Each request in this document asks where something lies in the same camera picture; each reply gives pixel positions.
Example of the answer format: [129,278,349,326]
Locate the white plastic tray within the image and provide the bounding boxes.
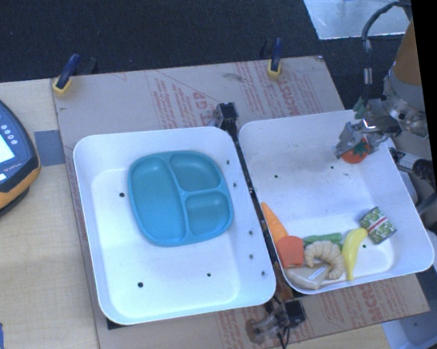
[70,112,281,331]
[235,97,437,303]

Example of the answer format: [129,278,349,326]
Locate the blue divided plate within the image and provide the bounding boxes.
[122,143,239,253]

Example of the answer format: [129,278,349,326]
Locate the thin black and white rod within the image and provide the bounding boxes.
[225,121,286,307]

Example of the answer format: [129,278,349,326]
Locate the beige croissant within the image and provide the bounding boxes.
[301,236,348,284]

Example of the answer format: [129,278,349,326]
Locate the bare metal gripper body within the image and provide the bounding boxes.
[365,98,431,146]

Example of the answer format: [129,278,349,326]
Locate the black block with thin wires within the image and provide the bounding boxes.
[282,297,308,327]
[210,101,240,131]

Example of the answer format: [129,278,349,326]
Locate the orange tomato with green leaf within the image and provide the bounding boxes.
[338,137,373,167]

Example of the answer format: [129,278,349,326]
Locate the green and white can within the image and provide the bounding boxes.
[356,203,399,248]

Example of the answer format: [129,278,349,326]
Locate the brown cardboard board red print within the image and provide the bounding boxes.
[50,30,436,349]

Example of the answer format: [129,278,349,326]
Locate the black cylinder on white bracket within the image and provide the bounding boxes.
[388,141,437,194]

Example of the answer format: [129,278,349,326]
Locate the beige bread slice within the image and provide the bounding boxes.
[284,260,333,295]

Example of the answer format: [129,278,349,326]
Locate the yellow banana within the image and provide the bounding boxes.
[338,225,375,283]

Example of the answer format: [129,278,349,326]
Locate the green pea pod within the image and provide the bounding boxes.
[301,231,344,249]

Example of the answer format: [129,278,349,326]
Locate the orange carrot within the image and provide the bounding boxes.
[260,199,291,245]

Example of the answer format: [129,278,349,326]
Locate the orange block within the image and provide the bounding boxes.
[274,233,308,269]

